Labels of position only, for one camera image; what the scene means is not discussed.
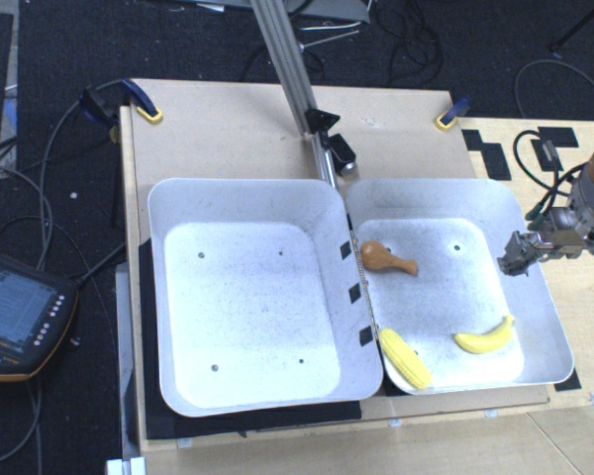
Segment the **black tape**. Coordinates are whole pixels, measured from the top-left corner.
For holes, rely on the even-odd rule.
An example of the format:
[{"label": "black tape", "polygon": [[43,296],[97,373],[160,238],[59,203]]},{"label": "black tape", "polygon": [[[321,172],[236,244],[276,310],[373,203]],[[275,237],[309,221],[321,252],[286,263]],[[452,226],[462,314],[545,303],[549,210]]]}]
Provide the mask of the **black tape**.
[{"label": "black tape", "polygon": [[554,384],[554,389],[556,392],[575,391],[576,389],[582,388],[583,386],[581,385],[581,381],[578,379],[576,368],[574,368],[572,374],[567,378],[567,380],[563,380],[562,382]]},{"label": "black tape", "polygon": [[482,158],[484,158],[489,178],[504,181],[513,179],[501,144],[498,142],[485,143],[482,148]]},{"label": "black tape", "polygon": [[501,144],[498,142],[484,142],[479,131],[462,131],[462,135],[464,136],[466,149],[482,152],[482,159],[489,178],[504,181],[513,179]]},{"label": "black tape", "polygon": [[355,303],[360,297],[360,285],[357,283],[351,289],[349,289],[348,292],[350,302]]},{"label": "black tape", "polygon": [[371,341],[374,341],[374,334],[372,333],[372,327],[367,326],[358,332],[358,342],[361,346],[366,346]]},{"label": "black tape", "polygon": [[349,241],[344,242],[341,245],[341,258],[346,260],[347,256],[352,253],[352,246]]},{"label": "black tape", "polygon": [[539,127],[542,141],[552,141],[555,147],[578,147],[578,140],[571,127]]},{"label": "black tape", "polygon": [[462,131],[464,135],[464,142],[466,143],[466,149],[469,151],[481,151],[484,146],[482,142],[482,136],[479,131]]},{"label": "black tape", "polygon": [[563,165],[561,165],[561,160],[559,160],[558,156],[556,156],[554,160],[550,160],[547,157],[547,153],[544,149],[544,142],[542,140],[535,139],[532,140],[531,143],[533,144],[533,149],[535,150],[535,155],[537,156],[537,161],[539,162],[539,167],[543,172],[555,172],[556,170],[563,170]]}]

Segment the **white tray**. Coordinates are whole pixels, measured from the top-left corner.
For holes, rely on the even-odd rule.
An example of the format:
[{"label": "white tray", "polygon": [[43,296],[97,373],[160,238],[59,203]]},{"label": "white tray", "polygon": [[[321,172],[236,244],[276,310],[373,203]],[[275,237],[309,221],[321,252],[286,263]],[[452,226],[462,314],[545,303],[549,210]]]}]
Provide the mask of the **white tray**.
[{"label": "white tray", "polygon": [[[376,239],[418,261],[417,276],[365,270],[379,328],[397,331],[429,367],[418,390],[385,359],[392,382],[410,394],[547,384],[565,380],[573,358],[538,264],[506,276],[497,257],[514,230],[526,230],[513,193],[484,179],[364,180],[347,193],[358,246]],[[503,348],[470,354],[453,340],[515,317]]]},{"label": "white tray", "polygon": [[203,417],[376,392],[382,366],[364,337],[371,317],[334,189],[168,179],[148,208],[160,390],[172,410]]}]

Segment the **toy banana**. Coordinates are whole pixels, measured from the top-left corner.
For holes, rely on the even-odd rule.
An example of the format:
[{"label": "toy banana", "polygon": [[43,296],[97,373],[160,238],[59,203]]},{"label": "toy banana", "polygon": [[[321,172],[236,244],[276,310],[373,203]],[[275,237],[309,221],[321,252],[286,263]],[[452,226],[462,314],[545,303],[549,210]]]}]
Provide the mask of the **toy banana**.
[{"label": "toy banana", "polygon": [[487,353],[501,348],[513,336],[512,324],[515,318],[507,315],[504,322],[487,334],[459,332],[454,336],[455,342],[471,353]]},{"label": "toy banana", "polygon": [[400,374],[417,389],[425,389],[432,381],[425,363],[400,335],[391,329],[378,332],[380,346]]}]

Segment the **wooden board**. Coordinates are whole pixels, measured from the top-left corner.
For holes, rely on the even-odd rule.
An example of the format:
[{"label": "wooden board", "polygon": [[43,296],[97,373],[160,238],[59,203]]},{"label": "wooden board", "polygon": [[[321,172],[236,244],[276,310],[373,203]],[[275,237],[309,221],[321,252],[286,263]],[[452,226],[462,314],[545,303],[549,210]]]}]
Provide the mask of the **wooden board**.
[{"label": "wooden board", "polygon": [[[528,452],[528,466],[520,469],[520,473],[575,473],[567,471],[564,454],[550,445],[542,434],[542,427],[527,413],[537,411],[546,414],[553,412],[554,408],[572,409],[591,404],[589,393],[594,391],[594,307],[589,303],[594,299],[594,259],[587,255],[569,262],[569,265],[567,261],[550,262],[544,268],[574,351],[581,382],[584,383],[581,390],[556,393],[551,386],[525,387],[461,393],[461,396],[413,397],[412,401],[406,401],[409,398],[376,396],[361,403],[364,420],[356,424],[252,432],[248,438],[235,433],[206,436],[194,439],[191,450],[179,449],[173,440],[146,440],[145,410],[142,407],[138,245],[149,237],[146,203],[149,189],[158,180],[173,176],[298,178],[312,177],[314,167],[310,147],[303,138],[295,136],[294,122],[277,86],[173,81],[141,81],[141,84],[165,114],[161,126],[151,126],[129,108],[122,108],[121,112],[140,449],[148,460],[149,473],[229,473],[230,467],[234,468],[234,473],[242,472],[238,459],[245,459],[247,466],[257,473],[292,473],[287,468],[294,457],[310,459],[303,470],[298,470],[302,473],[309,473],[307,470],[320,473],[334,466],[345,466],[346,473],[358,474],[364,473],[365,469],[360,463],[336,464],[344,456],[342,450],[359,452],[353,453],[352,458],[363,455],[367,459],[382,457],[386,466],[393,463],[407,467],[406,459],[408,462],[412,453],[407,449],[412,448],[417,459],[414,461],[417,464],[412,463],[412,471],[446,473],[441,470],[450,467],[448,473],[452,473],[461,443],[449,438],[460,436],[466,437],[471,444],[479,445],[479,449],[471,451],[471,459],[477,459],[482,468],[486,466],[487,459],[496,458],[495,448],[504,444],[514,452],[521,449],[519,455]],[[439,114],[446,108],[445,104],[450,103],[446,92],[322,87],[316,90],[316,96],[323,109],[353,115],[346,118],[347,129],[343,129],[343,133],[357,153],[360,151],[360,177],[485,176],[484,165],[475,152],[468,160],[469,153],[463,146],[457,126],[448,133],[441,133],[433,127],[434,114]],[[217,101],[221,101],[219,106],[215,105]],[[340,109],[330,107],[335,101],[339,102]],[[229,110],[229,118],[219,119],[218,124],[215,118],[220,116],[221,109],[217,107]],[[415,112],[407,114],[400,110],[401,107],[412,107]],[[421,113],[419,108],[423,107],[425,110]],[[234,115],[240,115],[239,123],[232,121],[237,120]],[[502,143],[511,171],[516,172],[516,165],[510,164],[509,142],[520,129],[535,124],[565,126],[567,122],[461,119],[460,124],[463,128],[480,130],[488,142]],[[589,155],[594,142],[594,123],[582,122],[575,130],[582,141],[590,142],[590,145],[583,144],[580,156]],[[387,135],[387,139],[383,138],[376,144],[382,133]],[[242,140],[242,135],[248,136],[246,142]],[[220,144],[220,139],[227,140],[230,146]],[[253,143],[261,145],[263,152],[257,152]],[[379,166],[383,163],[383,152],[380,150],[383,146],[388,149],[390,146],[389,155],[395,157],[386,160],[387,167]],[[437,146],[439,152],[428,153],[425,146],[428,149]],[[561,158],[571,166],[572,160],[579,155],[565,156],[566,152],[576,153],[576,150],[561,151]],[[508,184],[522,206],[528,206],[532,198],[538,199],[542,194],[537,187],[529,185],[529,181],[525,182],[524,177],[514,174],[514,180]],[[347,188],[348,184],[343,181],[342,188]],[[501,409],[500,420],[485,419],[483,411],[487,409]],[[414,432],[424,438],[422,441],[401,436],[396,432],[399,429],[387,428],[388,420],[401,417],[404,418],[403,429],[418,427]],[[589,444],[585,448],[594,449],[592,433],[593,430],[585,434]],[[313,439],[319,436],[326,440]],[[488,444],[489,437],[495,437],[496,444]],[[543,443],[539,441],[540,437],[544,439]],[[405,441],[411,441],[410,445],[406,446]],[[418,442],[425,448],[420,453]],[[265,447],[253,447],[254,443],[265,444]],[[294,452],[289,454],[291,444]],[[506,473],[514,473],[514,463],[518,459],[510,454],[502,454],[501,458],[501,462],[493,465],[500,471],[490,472],[504,473],[501,470],[506,470]],[[378,463],[372,465],[376,469],[379,466]],[[472,463],[471,466],[466,463],[463,466],[468,473],[482,473],[481,468],[475,468]],[[485,473],[488,472],[489,467],[486,466]]]}]

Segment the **yellow clamp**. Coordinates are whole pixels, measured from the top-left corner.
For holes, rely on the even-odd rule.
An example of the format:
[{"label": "yellow clamp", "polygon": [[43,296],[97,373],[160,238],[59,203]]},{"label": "yellow clamp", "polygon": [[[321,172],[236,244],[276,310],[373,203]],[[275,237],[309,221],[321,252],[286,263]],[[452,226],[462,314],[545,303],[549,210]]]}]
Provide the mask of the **yellow clamp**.
[{"label": "yellow clamp", "polygon": [[156,108],[156,114],[154,116],[148,114],[141,106],[137,106],[137,112],[153,125],[160,123],[162,120],[162,111],[158,108]]},{"label": "yellow clamp", "polygon": [[445,116],[445,114],[448,111],[444,111],[441,115],[439,115],[436,118],[436,127],[438,127],[441,131],[447,131],[448,129],[450,129],[453,125],[455,125],[455,120],[456,118],[452,118],[450,122],[448,122],[446,125],[441,121],[441,119]]}]

